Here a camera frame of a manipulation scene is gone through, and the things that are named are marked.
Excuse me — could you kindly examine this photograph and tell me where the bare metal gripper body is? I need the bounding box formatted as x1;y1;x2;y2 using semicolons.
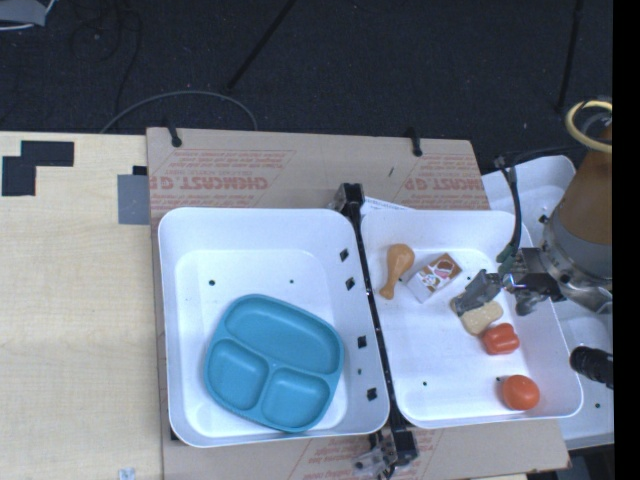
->
518;246;614;315

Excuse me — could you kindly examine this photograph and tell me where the beige bread piece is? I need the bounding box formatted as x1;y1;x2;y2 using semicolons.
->
449;295;505;337

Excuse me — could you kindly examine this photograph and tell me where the orange bell pepper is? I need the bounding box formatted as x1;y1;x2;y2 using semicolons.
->
481;322;522;357

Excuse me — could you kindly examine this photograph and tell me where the brown and white carton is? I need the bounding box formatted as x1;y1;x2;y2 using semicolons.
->
405;252;463;305

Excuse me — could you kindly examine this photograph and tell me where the white plastic tray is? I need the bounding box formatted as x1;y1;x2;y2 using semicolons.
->
157;206;391;449
359;209;585;430

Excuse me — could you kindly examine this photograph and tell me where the tan chicken drumstick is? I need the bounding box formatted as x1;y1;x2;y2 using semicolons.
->
378;243;416;301

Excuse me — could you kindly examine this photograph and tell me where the orange round fruit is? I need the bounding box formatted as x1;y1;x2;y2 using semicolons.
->
500;373;542;412

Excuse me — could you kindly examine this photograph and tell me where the thin black rod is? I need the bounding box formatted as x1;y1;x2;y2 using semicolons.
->
345;202;407;435

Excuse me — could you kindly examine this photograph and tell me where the white printed paper sheet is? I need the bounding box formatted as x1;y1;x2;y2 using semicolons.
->
361;196;417;215

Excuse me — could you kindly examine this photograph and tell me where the brown cardboard board red print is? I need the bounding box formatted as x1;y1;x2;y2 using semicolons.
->
145;126;572;480

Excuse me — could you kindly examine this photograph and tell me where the blue divided plate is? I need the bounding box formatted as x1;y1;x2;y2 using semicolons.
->
202;293;346;435

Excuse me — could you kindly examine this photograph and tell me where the black cylinder on white bracket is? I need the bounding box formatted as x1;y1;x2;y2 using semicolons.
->
569;345;614;390

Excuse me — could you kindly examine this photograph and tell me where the black block with wires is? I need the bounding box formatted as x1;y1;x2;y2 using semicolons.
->
388;426;419;468
332;182;364;215

